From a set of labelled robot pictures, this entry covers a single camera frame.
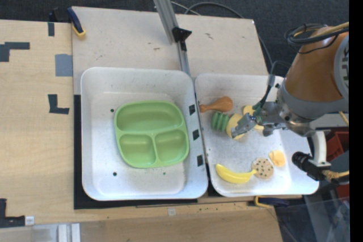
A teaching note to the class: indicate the yellow banana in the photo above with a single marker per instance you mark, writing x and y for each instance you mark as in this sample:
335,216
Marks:
232,176

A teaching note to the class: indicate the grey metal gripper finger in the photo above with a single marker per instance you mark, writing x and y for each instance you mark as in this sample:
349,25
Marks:
243,125

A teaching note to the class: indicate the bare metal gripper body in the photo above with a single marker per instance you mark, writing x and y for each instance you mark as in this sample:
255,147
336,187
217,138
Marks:
273,117

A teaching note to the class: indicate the black cylinder on white bracket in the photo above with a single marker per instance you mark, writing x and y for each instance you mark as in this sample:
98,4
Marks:
307,164

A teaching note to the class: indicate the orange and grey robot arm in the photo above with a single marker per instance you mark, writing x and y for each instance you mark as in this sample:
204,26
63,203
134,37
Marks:
312,79

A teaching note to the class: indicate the yellow crisp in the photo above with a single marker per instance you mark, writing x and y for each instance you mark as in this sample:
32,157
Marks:
277,158

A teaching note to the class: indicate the yellow round toy slice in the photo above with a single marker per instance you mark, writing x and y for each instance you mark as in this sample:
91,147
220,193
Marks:
248,109
234,121

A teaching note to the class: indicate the beige dotted biscuit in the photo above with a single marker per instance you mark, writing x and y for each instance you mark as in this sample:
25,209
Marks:
263,168

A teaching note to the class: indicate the green ribbed toy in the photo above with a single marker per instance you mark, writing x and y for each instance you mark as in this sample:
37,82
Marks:
219,121

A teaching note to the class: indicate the brown chicken drumstick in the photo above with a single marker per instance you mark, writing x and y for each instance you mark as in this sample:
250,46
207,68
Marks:
221,105

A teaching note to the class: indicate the white plastic tray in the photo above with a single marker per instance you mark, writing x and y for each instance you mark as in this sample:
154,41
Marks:
244,150
102,136

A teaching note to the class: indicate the green divided plate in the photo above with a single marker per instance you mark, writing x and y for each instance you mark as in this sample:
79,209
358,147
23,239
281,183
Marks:
150,133

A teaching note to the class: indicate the pale wood board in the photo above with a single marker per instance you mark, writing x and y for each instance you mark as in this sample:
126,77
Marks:
127,42

